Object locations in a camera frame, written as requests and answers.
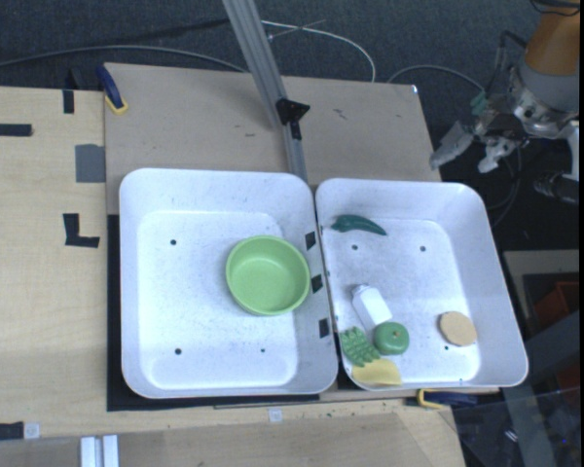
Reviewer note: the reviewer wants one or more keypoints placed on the white plastic tray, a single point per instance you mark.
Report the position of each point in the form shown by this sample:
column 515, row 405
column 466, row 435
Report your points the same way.
column 418, row 285
column 194, row 290

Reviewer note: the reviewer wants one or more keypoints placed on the black cylinder on white bracket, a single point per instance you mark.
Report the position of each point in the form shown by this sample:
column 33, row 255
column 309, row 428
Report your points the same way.
column 559, row 188

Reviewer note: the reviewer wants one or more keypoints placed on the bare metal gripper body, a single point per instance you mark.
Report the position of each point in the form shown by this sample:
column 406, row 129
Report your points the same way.
column 535, row 120

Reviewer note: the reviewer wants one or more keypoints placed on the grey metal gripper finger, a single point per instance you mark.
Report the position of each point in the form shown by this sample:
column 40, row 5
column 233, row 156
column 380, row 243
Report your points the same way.
column 451, row 145
column 492, row 157

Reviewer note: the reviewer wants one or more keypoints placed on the brown cardboard board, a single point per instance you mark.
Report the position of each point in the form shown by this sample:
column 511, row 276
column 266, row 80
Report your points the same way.
column 190, row 119

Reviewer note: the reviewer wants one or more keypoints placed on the green apple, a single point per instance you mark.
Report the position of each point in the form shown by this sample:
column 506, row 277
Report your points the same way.
column 391, row 338

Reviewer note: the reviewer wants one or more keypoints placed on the light green bowl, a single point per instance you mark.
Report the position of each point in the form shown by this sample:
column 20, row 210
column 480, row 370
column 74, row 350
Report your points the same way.
column 267, row 277

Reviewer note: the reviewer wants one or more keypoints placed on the dark green pepper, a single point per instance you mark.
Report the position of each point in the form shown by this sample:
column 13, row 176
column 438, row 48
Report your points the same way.
column 357, row 224

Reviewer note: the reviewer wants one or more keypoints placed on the yellow slice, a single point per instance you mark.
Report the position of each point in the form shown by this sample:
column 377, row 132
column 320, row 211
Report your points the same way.
column 377, row 373

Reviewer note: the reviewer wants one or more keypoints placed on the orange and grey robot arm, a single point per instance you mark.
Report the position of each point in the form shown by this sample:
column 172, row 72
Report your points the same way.
column 552, row 42

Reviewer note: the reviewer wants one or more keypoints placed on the tan round biscuit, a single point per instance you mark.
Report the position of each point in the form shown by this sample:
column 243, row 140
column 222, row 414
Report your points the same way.
column 457, row 329

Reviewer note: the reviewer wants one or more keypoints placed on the small white bottle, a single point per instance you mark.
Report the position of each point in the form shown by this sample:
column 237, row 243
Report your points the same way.
column 372, row 305

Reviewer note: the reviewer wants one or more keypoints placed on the green grapes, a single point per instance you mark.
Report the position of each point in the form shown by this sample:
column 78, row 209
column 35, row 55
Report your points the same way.
column 357, row 347

